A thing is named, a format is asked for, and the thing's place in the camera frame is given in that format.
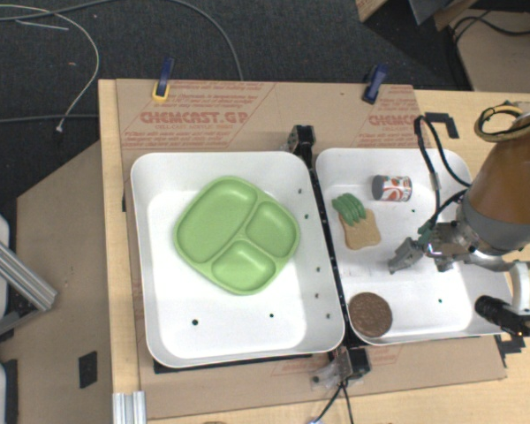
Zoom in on green divided plate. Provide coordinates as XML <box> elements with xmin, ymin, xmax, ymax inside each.
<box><xmin>172</xmin><ymin>175</ymin><xmax>302</xmax><ymax>297</ymax></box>

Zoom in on white plastic tray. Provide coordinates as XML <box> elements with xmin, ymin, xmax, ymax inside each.
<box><xmin>130</xmin><ymin>150</ymin><xmax>346</xmax><ymax>368</ymax></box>
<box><xmin>314</xmin><ymin>147</ymin><xmax>514</xmax><ymax>346</ymax></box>

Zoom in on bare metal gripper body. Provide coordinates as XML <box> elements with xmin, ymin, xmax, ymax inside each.
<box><xmin>422</xmin><ymin>220</ymin><xmax>474</xmax><ymax>274</ymax></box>

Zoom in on black block with thin wires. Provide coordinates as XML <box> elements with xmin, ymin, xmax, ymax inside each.
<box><xmin>290</xmin><ymin>124</ymin><xmax>315</xmax><ymax>156</ymax></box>
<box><xmin>344</xmin><ymin>346</ymin><xmax>373</xmax><ymax>378</ymax></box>

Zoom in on green toy pea pods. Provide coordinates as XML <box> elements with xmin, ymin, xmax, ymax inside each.
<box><xmin>330</xmin><ymin>193</ymin><xmax>367</xmax><ymax>227</ymax></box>

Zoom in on orange and white can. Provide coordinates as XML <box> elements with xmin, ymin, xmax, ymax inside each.
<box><xmin>371</xmin><ymin>174</ymin><xmax>413</xmax><ymax>203</ymax></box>

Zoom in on thin black rod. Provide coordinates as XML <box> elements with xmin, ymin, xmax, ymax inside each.
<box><xmin>302</xmin><ymin>147</ymin><xmax>353</xmax><ymax>351</ymax></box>

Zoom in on brown round biscuit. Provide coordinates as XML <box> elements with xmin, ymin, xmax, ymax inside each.
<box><xmin>348</xmin><ymin>291</ymin><xmax>394</xmax><ymax>339</ymax></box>

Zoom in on tan toy bread slice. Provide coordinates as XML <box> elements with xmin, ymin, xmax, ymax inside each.
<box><xmin>337</xmin><ymin>208</ymin><xmax>382</xmax><ymax>252</ymax></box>

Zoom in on black cylinder on white bracket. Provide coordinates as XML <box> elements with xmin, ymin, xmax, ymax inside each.
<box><xmin>470</xmin><ymin>248</ymin><xmax>530</xmax><ymax>338</ymax></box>

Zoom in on brown cardboard board red print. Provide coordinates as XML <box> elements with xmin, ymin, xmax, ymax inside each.
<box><xmin>114</xmin><ymin>79</ymin><xmax>509</xmax><ymax>420</ymax></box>

